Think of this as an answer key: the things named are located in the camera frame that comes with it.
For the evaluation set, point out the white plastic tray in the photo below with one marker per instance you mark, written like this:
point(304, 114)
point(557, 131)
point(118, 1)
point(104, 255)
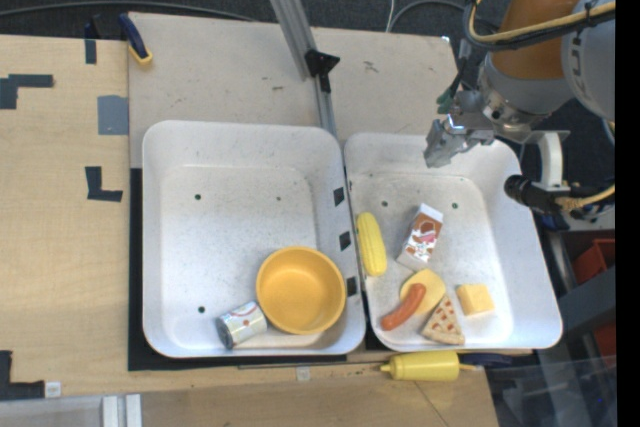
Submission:
point(225, 240)
point(480, 235)

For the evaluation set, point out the orange sausage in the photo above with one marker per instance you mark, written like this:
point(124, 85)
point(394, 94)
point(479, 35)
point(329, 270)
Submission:
point(404, 309)

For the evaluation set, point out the yellow bowl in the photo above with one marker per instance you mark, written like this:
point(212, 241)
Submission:
point(300, 290)

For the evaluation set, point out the thin black rod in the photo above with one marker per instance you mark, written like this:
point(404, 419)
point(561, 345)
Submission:
point(350, 195)

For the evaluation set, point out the white and orange carton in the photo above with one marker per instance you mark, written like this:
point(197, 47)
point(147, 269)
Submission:
point(421, 235)

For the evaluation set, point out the yellow cheese cube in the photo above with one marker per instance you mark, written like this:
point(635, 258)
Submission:
point(475, 300)

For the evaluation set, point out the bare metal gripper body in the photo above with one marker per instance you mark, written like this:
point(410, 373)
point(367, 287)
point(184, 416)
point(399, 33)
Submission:
point(475, 112)

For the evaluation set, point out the black cylinder on white bracket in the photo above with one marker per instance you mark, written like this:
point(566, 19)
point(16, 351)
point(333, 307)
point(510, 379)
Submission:
point(535, 194)

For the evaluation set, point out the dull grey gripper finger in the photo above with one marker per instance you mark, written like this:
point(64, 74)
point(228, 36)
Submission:
point(457, 146)
point(436, 146)

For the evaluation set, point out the yellow cheese slice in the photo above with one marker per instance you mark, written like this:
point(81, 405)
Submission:
point(434, 284)

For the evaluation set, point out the yellow corn cob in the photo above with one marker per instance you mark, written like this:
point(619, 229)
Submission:
point(371, 244)

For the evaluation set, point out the pizza slice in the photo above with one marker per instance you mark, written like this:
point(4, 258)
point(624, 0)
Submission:
point(444, 327)

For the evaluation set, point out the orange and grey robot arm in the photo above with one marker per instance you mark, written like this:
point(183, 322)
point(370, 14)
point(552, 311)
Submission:
point(547, 5)

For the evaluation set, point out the white and red can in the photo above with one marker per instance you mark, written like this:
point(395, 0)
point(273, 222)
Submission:
point(242, 324)

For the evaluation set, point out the yellow mustard bottle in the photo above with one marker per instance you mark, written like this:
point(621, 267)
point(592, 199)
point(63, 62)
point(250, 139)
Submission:
point(425, 365)

